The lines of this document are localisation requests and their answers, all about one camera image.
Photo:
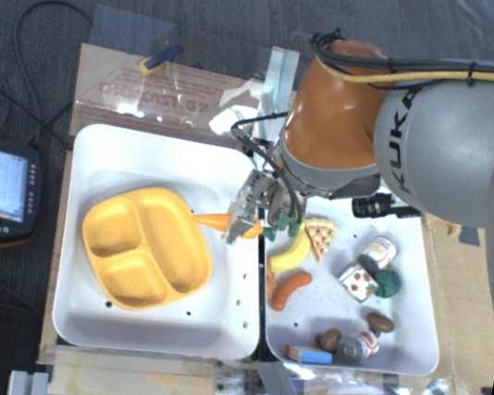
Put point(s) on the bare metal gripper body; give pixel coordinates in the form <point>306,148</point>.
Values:
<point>260,194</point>

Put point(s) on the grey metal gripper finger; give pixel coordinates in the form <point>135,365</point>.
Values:
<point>236,228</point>

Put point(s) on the orange carrot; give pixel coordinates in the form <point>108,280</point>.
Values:
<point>212,220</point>

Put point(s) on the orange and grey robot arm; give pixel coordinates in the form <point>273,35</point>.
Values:
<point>444,140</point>

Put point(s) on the white plastic tray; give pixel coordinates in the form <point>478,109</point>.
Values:
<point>223,282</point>
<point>331,309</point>

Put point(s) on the yellow banana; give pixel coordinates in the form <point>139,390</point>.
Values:
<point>295,251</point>

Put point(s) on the thin black rod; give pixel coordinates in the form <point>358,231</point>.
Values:
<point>262,288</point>

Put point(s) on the small orange toy food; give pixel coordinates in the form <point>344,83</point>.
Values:
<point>270,285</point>

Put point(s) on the pizza slice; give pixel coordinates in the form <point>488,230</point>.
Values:
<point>319,239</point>

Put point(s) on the orange sausage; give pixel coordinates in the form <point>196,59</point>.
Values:
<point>290,288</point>

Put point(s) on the yellow divided plate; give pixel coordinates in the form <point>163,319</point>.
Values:
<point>145,245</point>

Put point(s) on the strawberry print carton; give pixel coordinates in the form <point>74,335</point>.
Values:
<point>357,281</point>

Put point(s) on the orange and blue box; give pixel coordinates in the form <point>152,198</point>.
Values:
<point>307,355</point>

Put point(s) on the green broccoli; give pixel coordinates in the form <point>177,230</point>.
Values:
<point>389,283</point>

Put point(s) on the brown cardboard board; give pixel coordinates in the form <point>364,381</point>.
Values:
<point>457,283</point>

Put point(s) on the black cylinder on white bracket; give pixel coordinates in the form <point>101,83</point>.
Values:
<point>369,207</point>

